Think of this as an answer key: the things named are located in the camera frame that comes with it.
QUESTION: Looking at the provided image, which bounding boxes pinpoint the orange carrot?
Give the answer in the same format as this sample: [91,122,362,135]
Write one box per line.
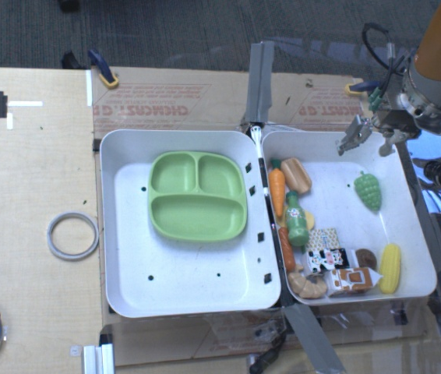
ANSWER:
[268,158,287,219]

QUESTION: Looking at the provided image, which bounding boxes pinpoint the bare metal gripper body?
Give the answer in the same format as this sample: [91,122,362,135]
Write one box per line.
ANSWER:
[371,88,441,140]

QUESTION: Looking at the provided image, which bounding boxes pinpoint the black and white cow carton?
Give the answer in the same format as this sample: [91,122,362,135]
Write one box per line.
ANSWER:
[305,247,351,276]

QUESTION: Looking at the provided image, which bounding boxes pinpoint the green divided plate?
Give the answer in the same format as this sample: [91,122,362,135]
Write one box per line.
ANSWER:
[147,150,249,243]

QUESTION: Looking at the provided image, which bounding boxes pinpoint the orange sausage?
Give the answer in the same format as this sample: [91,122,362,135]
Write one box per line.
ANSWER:
[277,226,297,273]

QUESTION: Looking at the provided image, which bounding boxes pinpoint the white plastic tray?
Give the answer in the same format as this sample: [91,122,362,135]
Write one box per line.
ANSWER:
[99,129,283,319]
[261,130,439,308]

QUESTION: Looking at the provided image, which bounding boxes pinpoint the yellow corn cob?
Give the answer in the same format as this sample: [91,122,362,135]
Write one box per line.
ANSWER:
[378,243,402,295]

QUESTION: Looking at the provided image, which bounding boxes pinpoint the black chair castor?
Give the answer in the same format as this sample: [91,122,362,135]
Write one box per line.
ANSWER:
[56,0,82,14]

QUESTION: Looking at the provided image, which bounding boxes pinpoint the yellow round biscuit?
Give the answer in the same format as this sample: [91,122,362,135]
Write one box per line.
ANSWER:
[277,207,316,232]

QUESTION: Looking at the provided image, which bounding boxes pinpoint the brown cardboard board red print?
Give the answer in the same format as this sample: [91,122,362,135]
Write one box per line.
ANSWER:
[91,66,441,368]

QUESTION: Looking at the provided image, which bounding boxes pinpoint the yellow patterned carton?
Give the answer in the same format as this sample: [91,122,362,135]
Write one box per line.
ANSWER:
[305,228,341,253]

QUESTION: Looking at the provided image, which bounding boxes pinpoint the tan croissant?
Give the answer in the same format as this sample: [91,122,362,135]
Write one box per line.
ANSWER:
[287,270,329,300]

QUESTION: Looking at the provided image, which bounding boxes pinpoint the green grapes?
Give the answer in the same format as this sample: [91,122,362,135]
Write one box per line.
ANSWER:
[353,171,383,213]

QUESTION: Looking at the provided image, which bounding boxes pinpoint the green bottle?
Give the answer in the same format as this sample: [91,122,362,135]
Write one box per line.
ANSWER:
[284,191,310,248]

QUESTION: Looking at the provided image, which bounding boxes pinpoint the white tape roll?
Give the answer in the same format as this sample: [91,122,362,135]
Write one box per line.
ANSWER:
[46,211,101,262]

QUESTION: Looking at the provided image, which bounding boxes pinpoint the brown and white carton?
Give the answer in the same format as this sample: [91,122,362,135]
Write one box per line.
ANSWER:
[326,266,384,298]

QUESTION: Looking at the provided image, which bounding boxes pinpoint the brown hot dog bun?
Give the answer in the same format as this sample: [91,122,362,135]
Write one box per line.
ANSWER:
[280,157,313,196]

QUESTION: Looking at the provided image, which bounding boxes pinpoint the brown doughnut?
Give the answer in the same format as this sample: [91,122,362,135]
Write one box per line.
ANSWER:
[355,248,379,273]

